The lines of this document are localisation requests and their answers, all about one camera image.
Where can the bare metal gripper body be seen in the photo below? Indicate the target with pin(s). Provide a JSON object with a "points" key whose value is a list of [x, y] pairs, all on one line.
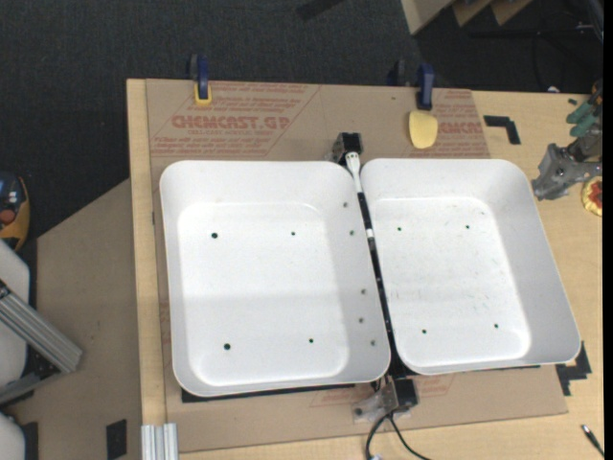
{"points": [[588, 149]]}

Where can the yellow and red pizza slice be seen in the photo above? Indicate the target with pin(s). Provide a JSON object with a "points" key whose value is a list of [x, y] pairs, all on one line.
{"points": [[594, 198]]}

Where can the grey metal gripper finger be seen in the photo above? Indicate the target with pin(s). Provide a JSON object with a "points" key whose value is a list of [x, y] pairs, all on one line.
{"points": [[558, 185], [551, 163]]}

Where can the white plastic tray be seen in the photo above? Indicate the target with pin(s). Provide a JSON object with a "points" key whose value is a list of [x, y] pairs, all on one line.
{"points": [[460, 276], [268, 281]]}

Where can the thin black and white rod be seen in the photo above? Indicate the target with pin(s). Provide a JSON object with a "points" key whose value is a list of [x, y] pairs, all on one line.
{"points": [[378, 276]]}

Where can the brown cardboard board red print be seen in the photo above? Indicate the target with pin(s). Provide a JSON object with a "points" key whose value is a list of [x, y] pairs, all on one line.
{"points": [[297, 424]]}

